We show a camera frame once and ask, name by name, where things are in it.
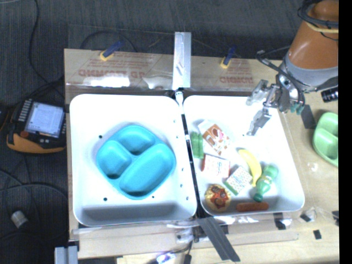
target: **green bowl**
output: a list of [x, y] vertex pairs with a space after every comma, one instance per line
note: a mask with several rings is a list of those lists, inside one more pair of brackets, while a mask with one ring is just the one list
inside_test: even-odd
[[314, 150], [326, 161], [339, 166], [338, 115], [324, 113], [318, 121], [313, 135]]

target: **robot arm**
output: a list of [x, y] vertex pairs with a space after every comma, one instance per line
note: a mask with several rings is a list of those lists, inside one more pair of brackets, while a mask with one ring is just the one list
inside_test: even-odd
[[304, 93], [323, 90], [325, 102], [338, 99], [338, 13], [338, 1], [304, 0], [298, 10], [303, 22], [281, 65], [277, 67], [265, 58], [268, 53], [257, 53], [258, 61], [278, 74], [275, 84], [268, 87], [268, 81], [261, 80], [247, 98], [247, 105], [266, 98], [248, 135], [255, 135], [270, 119], [268, 108], [300, 115], [305, 107]]

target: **wooden table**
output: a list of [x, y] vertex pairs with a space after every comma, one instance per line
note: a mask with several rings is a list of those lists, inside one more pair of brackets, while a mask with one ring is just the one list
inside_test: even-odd
[[[98, 56], [98, 52], [65, 50], [67, 105], [78, 94], [101, 92], [94, 87], [72, 84], [72, 75], [79, 76], [78, 71], [87, 68], [85, 67], [87, 61], [92, 56]], [[133, 76], [131, 79], [132, 84], [134, 79], [140, 81], [139, 75], [150, 73], [158, 64], [162, 64], [164, 71], [172, 74], [172, 56], [153, 54], [152, 57], [157, 58], [157, 61], [153, 62], [151, 67], [144, 66], [137, 71], [136, 77]], [[276, 72], [257, 60], [233, 59], [233, 68], [229, 71], [219, 67], [220, 61], [218, 58], [192, 57], [192, 64], [195, 64], [192, 81], [208, 83], [219, 89], [239, 87], [241, 91], [247, 92], [250, 92], [260, 79], [274, 83]], [[279, 65], [281, 62], [274, 61], [274, 63]], [[316, 122], [324, 112], [338, 113], [338, 102], [323, 103], [320, 93], [307, 94], [306, 103], [311, 107]], [[268, 220], [236, 223], [228, 226], [227, 237], [234, 245], [242, 263], [339, 263], [339, 227], [332, 216], [332, 211], [339, 210], [338, 168], [314, 151], [312, 147], [314, 130], [306, 129], [300, 116], [293, 113], [280, 116], [304, 189], [305, 206], [300, 212], [289, 214], [287, 229], [279, 230], [274, 222]], [[70, 239], [79, 241], [78, 258], [122, 256], [117, 258], [117, 263], [148, 263], [162, 252], [184, 248], [186, 244], [179, 243], [177, 239], [177, 234], [182, 230], [170, 228], [165, 224], [79, 228], [72, 205], [69, 113], [67, 113], [67, 126]], [[307, 222], [301, 218], [302, 214], [311, 217], [311, 221]], [[315, 233], [320, 234], [321, 238], [317, 238]], [[190, 254], [192, 264], [226, 262], [220, 259], [211, 242], [206, 239], [193, 243]], [[183, 263], [183, 255], [184, 253], [177, 254], [171, 263]]]

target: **green bottle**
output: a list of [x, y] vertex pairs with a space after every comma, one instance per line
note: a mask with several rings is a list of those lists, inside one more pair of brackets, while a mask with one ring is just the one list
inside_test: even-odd
[[277, 173], [278, 169], [272, 165], [267, 165], [264, 168], [263, 173], [256, 184], [257, 192], [253, 197], [255, 201], [261, 202], [263, 200], [263, 194], [270, 190], [272, 181], [276, 178]]

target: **toy banana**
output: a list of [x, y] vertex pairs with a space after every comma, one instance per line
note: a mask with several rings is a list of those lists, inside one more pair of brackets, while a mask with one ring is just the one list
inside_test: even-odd
[[257, 180], [259, 179], [259, 177], [262, 174], [262, 167], [260, 166], [260, 163], [256, 159], [256, 157], [248, 150], [241, 149], [238, 151], [238, 153], [239, 153], [239, 155], [241, 155], [241, 157], [248, 164], [248, 166], [251, 170], [252, 177], [253, 177], [252, 186], [255, 187]]

